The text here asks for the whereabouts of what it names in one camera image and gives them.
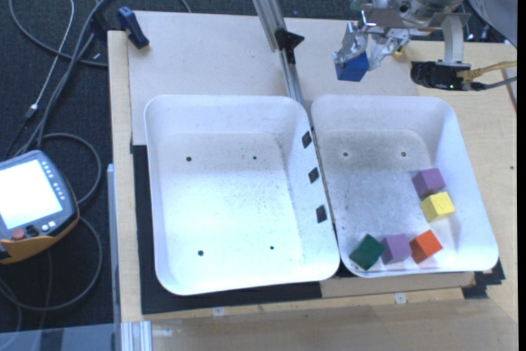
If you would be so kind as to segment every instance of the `yellow object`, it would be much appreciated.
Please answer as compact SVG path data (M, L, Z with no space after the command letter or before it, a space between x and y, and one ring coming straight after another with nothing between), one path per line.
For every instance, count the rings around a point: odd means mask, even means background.
M420 202L427 222L445 217L454 212L454 205L447 192L435 193Z

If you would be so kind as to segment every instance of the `black mat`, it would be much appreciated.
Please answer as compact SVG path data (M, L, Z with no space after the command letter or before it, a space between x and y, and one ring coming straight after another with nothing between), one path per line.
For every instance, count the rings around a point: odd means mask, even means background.
M192 296L180 296L164 289L155 274L148 152L146 146L143 145L133 146L132 152L135 171L137 241L139 246L141 308L143 314L175 312L204 307L309 300L321 297L321 287L318 282L273 285Z

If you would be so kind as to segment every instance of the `black carpet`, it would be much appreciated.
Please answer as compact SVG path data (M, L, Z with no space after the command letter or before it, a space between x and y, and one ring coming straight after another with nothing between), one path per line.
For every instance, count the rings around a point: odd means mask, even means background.
M348 0L279 0L285 16L329 19L356 19ZM233 15L255 15L251 0L186 0L193 12ZM19 25L10 12L13 6ZM63 51L71 54L95 5L95 0L74 0L75 17ZM183 12L178 0L111 0L103 9L108 28L119 29L117 9L128 6L136 10ZM71 13L69 0L0 0L0 155L11 156L29 141L36 124L43 117L53 90L68 68L68 60L58 60L39 110L25 119L28 108L37 100L52 66L54 53L67 28ZM479 40L482 25L477 17L469 21L474 40ZM489 41L500 41L490 32ZM103 165L103 178L94 197L81 209L82 217L95 228L104 249L103 269L95 286L82 300L71 306L47 312L22 310L0 296L0 332L103 324L113 321L112 281L108 229L108 193L105 171L112 162L110 106L107 61L103 39L94 39L83 59L72 71L61 96L49 115L46 134L67 133L79 136L98 151ZM96 163L90 151L69 138L50 137L44 150L65 173L77 196L84 196L93 186ZM16 298L33 307L46 305L46 292L52 263L51 295L48 306L68 303L91 281L97 266L96 243L85 225L80 224L61 242L27 261L0 265L0 279Z

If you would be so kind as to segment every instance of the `green cube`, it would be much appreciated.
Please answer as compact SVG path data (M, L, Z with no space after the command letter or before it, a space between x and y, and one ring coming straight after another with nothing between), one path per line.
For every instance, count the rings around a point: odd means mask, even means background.
M376 263L384 250L385 246L382 243L370 234L366 234L349 257L362 269L368 270Z

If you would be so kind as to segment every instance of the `toy block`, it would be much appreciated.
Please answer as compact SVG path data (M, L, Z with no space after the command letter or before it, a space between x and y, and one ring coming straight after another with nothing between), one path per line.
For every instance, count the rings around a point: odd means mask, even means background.
M453 202L451 202L450 195L447 192L428 196L420 202L420 207L426 216L427 222L443 218L454 212Z
M411 247L413 259L417 263L425 261L429 256L434 255L443 248L430 229L411 240L409 246Z
M376 263L384 250L384 245L382 245L370 234L366 234L358 246L349 255L349 257L362 269L368 270Z
M401 262L412 254L409 240L405 234L387 236L381 241L381 244L385 247L381 254L381 259L385 265Z
M413 177L413 185L419 197L438 193L445 187L444 179L439 169L419 171L417 175Z

